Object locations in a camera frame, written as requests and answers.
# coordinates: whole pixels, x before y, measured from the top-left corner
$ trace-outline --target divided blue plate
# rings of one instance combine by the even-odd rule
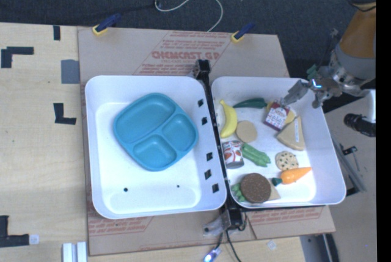
[[[198,131],[184,110],[162,93],[136,100],[114,119],[114,135],[143,168],[162,171],[197,143]]]

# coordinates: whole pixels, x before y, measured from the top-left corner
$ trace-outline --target blue clamp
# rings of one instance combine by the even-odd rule
[[[121,20],[120,13],[116,13],[115,15],[111,15],[108,18],[104,19],[100,24],[94,26],[92,28],[92,32],[96,36],[100,36],[107,31],[108,27],[116,25],[117,22],[119,22],[120,20]]]
[[[231,41],[233,43],[239,43],[243,39],[244,34],[248,33],[254,26],[255,26],[254,23],[249,23],[249,24],[243,26],[241,28],[241,30],[239,30],[231,35]]]

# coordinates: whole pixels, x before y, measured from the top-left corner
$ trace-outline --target cardboard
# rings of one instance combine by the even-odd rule
[[[210,81],[220,76],[289,77],[276,35],[247,34],[239,43],[218,32],[115,29],[97,37],[78,28],[82,125],[87,187],[89,254],[137,252],[217,243],[203,225],[219,211],[109,220],[93,208],[86,129],[86,82],[98,75],[189,75],[197,59],[208,59]],[[244,231],[231,240],[250,241],[335,231],[328,206],[248,212]]]

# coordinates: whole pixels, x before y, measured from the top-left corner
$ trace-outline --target toy banana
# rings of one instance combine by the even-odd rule
[[[220,137],[227,138],[236,131],[236,127],[238,126],[238,116],[236,114],[236,110],[227,105],[223,99],[220,100],[220,103],[222,104],[225,114],[225,123],[221,129]]]

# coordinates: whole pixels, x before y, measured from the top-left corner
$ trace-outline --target bread triangle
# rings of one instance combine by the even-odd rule
[[[278,134],[277,139],[295,150],[304,150],[305,142],[301,127],[301,118],[296,117],[291,123],[287,124]]]

